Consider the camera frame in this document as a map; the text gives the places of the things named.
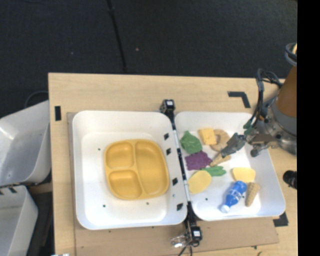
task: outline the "blue bottle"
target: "blue bottle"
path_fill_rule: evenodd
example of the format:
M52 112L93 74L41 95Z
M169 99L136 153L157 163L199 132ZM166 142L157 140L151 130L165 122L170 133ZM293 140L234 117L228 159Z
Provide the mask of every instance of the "blue bottle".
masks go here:
M247 190L247 184L241 180L236 181L225 198L225 204L221 206L221 212L227 214L231 206L236 205Z

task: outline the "white container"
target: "white container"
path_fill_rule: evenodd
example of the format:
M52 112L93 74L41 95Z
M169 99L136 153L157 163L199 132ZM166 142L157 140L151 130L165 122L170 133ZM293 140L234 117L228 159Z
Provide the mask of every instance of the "white container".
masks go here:
M130 139L151 140L162 149L170 180L163 195L123 200L109 189L104 150L114 142ZM186 218L187 199L175 137L171 122L164 114L81 111L72 121L72 140L76 216L83 227L101 230L174 225Z
M181 112L175 117L175 125L179 139L185 131L200 138L199 130L203 128L222 129L231 137L234 133L244 134L243 125L251 118L248 113L238 112ZM220 163L226 170L223 176L213 176L211 184L203 192L191 194L194 213L204 221L230 220L253 217L273 217L281 215L286 208L286 202L272 164L269 152L261 151L257 157L251 157L253 147L249 144L238 152L231 154L229 161ZM214 158L218 153L208 145L202 146L209 158ZM195 170L188 170L185 157L189 154L181 148L186 176L189 179ZM231 207L229 213L220 211L226 195L235 182L232 169L248 167L256 171L255 181L261 186L258 195L250 207L245 206L242 198L238 204Z
M27 188L13 189L0 189L0 256L25 256L38 218Z
M24 185L50 173L49 123L48 100L0 119L0 256L28 252L38 208Z

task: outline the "wooden table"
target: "wooden table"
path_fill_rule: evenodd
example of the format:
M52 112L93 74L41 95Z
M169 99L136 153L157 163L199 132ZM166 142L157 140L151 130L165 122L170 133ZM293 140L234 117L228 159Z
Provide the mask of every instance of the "wooden table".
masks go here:
M170 238L184 230L182 225L99 231L80 226L73 208L67 115L83 110L157 111L164 99L174 100L175 113L252 113L258 100L255 79L50 73L48 82L55 253L178 255L180 249L170 247ZM245 92L251 108L245 108L241 97L229 97L229 91ZM265 99L276 92L276 85L265 85ZM256 256L260 252L270 256L298 255L297 190L283 182L285 171L297 170L297 157L280 148L269 149L269 153L285 198L289 225L275 227L271 217L199 221L203 240L193 249L193 255L221 255L221 250L225 256Z

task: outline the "white bottle cap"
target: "white bottle cap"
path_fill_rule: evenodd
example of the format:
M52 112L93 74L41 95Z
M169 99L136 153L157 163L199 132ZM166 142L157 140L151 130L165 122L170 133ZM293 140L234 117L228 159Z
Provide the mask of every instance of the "white bottle cap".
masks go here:
M227 214L230 210L230 207L228 205L222 205L221 206L221 212L223 212L224 214Z

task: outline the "purple toy lettuce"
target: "purple toy lettuce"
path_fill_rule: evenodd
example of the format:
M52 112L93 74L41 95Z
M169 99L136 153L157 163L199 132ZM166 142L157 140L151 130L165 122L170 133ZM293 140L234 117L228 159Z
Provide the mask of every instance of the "purple toy lettuce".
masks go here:
M208 157L208 154L200 151L198 153L194 153L185 157L187 169L191 170L200 170L201 168L205 168L212 162L212 159Z

